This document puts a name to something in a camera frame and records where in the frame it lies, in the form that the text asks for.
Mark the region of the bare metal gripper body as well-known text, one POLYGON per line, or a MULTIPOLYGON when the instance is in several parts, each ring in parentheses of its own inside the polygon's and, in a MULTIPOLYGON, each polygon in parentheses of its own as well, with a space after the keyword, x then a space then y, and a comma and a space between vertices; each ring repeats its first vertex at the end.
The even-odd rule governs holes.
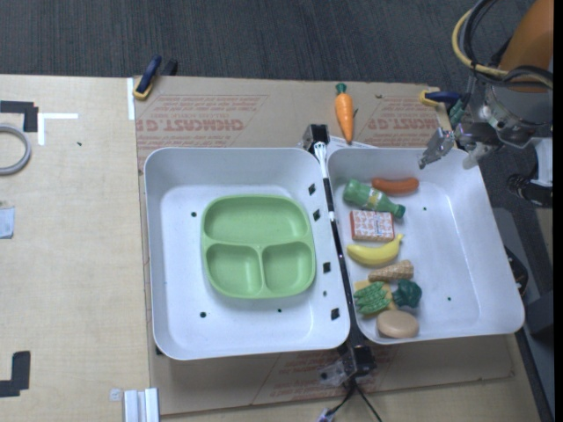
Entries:
POLYGON ((455 127, 455 137, 467 151, 496 150, 508 145, 517 149, 527 147, 533 138, 551 133, 552 117, 540 113, 539 121, 530 116, 519 117, 503 105, 474 105, 455 127))

